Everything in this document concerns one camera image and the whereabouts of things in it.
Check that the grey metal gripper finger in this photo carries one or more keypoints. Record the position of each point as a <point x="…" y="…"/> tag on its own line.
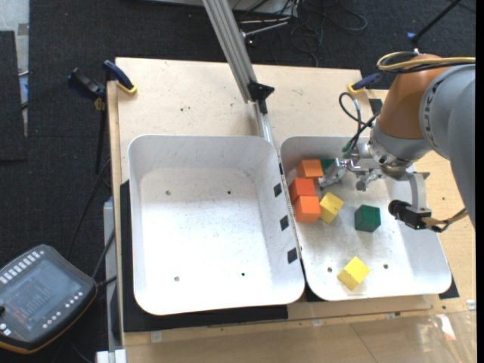
<point x="332" y="174"/>
<point x="366" y="180"/>

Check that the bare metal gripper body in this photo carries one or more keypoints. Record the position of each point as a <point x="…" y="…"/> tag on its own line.
<point x="391" y="166"/>

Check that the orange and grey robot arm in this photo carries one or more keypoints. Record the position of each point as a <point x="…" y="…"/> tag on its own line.
<point x="446" y="100"/>

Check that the green cube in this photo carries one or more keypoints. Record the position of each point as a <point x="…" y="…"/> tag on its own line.
<point x="327" y="164"/>
<point x="367" y="218"/>

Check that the orange cube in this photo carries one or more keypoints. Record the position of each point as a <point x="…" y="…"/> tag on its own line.
<point x="301" y="187"/>
<point x="307" y="209"/>
<point x="310" y="168"/>

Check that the yellow cube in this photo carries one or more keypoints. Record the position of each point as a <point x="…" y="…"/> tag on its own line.
<point x="353" y="272"/>
<point x="331" y="206"/>

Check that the white plastic tray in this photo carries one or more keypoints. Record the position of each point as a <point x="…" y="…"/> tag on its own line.
<point x="204" y="233"/>
<point x="370" y="255"/>

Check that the pale wood board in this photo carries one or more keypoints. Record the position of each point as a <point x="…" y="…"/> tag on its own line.
<point x="181" y="97"/>

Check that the black cylinder on white bracket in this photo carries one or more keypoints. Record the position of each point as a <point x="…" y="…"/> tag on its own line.
<point x="410" y="214"/>

